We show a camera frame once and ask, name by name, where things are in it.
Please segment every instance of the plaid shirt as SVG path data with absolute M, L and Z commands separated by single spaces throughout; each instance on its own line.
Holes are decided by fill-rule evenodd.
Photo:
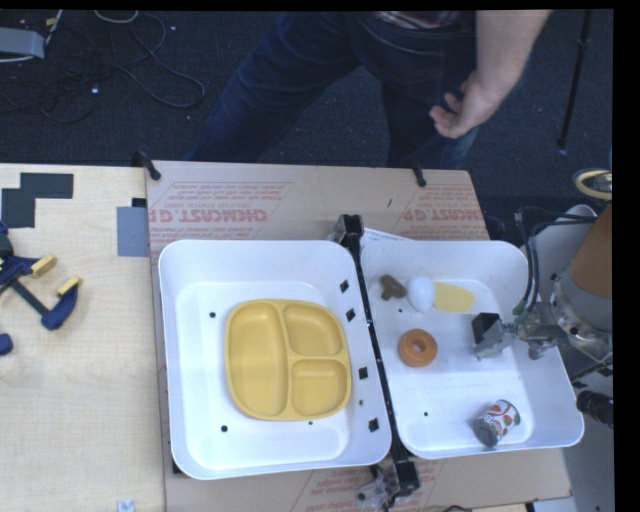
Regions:
M 372 14 L 396 27 L 421 29 L 472 23 L 474 11 L 373 11 Z

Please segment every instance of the brown donut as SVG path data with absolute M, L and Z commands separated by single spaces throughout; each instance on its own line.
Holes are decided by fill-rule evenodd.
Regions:
M 409 366 L 426 366 L 438 353 L 438 344 L 431 334 L 422 329 L 405 332 L 398 342 L 398 354 Z

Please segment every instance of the person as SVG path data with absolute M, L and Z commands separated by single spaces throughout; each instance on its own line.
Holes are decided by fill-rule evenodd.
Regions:
M 287 12 L 236 70 L 184 160 L 258 161 L 336 80 L 382 84 L 387 167 L 459 169 L 521 79 L 549 10 Z

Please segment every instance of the jeans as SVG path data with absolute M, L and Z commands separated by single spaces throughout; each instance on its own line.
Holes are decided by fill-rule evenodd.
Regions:
M 364 66 L 382 84 L 387 167 L 458 169 L 476 130 L 442 137 L 429 117 L 475 69 L 475 33 L 411 30 L 360 12 L 281 15 L 236 70 L 185 160 L 256 162 L 336 80 Z

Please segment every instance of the soda can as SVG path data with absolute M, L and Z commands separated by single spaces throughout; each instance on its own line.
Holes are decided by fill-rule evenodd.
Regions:
M 476 437 L 489 448 L 493 448 L 507 433 L 520 424 L 520 413 L 515 406 L 498 400 L 473 422 Z

